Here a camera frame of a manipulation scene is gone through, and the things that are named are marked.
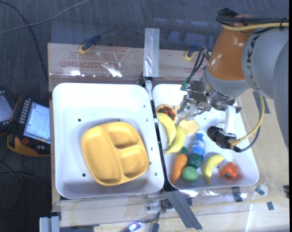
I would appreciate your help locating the yellow divided plate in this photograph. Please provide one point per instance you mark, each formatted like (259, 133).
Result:
(102, 151)

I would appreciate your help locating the orange bell pepper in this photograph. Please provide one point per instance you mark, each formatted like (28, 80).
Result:
(229, 171)

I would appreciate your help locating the green lime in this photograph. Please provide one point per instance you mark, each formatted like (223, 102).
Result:
(190, 174)

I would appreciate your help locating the orange carrot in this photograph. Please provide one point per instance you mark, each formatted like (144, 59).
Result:
(178, 165)

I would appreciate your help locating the pale beige bread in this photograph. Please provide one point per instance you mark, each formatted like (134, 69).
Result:
(190, 126)

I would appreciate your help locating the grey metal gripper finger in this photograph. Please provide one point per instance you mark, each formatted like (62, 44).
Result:
(192, 113)
(182, 106)

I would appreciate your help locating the dark green broccoli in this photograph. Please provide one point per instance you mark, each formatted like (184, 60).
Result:
(195, 161)

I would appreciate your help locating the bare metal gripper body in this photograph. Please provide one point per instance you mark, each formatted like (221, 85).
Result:
(199, 94)

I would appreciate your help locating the white plastic tray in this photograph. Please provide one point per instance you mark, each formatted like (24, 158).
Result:
(242, 168)
(73, 100)

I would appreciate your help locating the black cylinder on white bracket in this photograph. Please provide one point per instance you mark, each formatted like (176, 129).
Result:
(218, 135)

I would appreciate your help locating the pizza slice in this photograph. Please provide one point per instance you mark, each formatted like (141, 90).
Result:
(167, 110)

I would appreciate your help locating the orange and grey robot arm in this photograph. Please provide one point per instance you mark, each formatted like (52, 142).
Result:
(259, 64)

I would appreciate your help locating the blue plastic bottle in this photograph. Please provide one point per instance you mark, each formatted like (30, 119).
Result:
(198, 146)

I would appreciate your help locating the yellow banana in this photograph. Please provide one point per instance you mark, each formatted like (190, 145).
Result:
(179, 139)
(169, 127)
(210, 165)

